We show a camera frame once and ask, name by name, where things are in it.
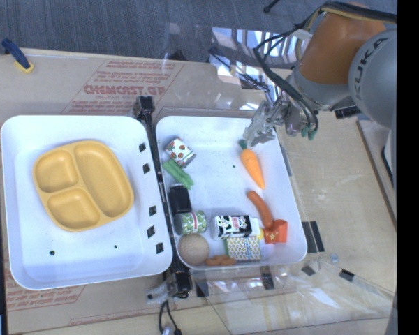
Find yellow patterned carton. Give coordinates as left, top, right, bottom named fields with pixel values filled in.
left=223, top=236, right=263, bottom=262

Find orange toy sausage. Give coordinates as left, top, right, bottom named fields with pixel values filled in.
left=247, top=190, right=274, bottom=230

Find black block with thin wires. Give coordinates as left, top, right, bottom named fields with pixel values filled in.
left=163, top=267, right=193, bottom=299
left=133, top=95, right=156, bottom=120

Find yellow divided plate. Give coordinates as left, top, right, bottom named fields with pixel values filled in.
left=31, top=139, right=135, bottom=233

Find cow print milk carton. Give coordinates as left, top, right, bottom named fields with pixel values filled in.
left=210, top=215, right=262, bottom=241

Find white can with tomato print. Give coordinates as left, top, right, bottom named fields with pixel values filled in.
left=164, top=137, right=198, bottom=169

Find green toy beans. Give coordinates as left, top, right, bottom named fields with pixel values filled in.
left=161, top=158, right=195, bottom=190

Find orange toy pretzel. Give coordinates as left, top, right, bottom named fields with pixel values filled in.
left=205, top=255, right=237, bottom=267

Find red fries box with star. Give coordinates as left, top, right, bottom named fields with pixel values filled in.
left=258, top=218, right=289, bottom=245

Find white plastic tray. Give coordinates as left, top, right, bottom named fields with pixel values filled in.
left=0, top=114, right=173, bottom=291
left=154, top=115, right=309, bottom=271

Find brown cardboard board red print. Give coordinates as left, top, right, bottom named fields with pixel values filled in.
left=0, top=48, right=303, bottom=335

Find orange toy carrot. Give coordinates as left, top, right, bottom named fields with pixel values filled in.
left=238, top=139, right=267, bottom=191

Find green peas can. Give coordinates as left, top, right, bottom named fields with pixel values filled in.
left=173, top=210, right=208, bottom=236

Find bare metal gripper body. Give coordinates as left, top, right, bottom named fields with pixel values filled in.
left=253, top=98, right=302, bottom=136

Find round beige toy bread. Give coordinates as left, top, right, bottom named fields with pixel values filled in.
left=177, top=232, right=211, bottom=267

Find black cylinder on white bracket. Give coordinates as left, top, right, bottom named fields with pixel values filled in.
left=334, top=105, right=360, bottom=120

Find thin black and white rod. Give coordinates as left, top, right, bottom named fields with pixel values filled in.
left=143, top=110, right=183, bottom=275

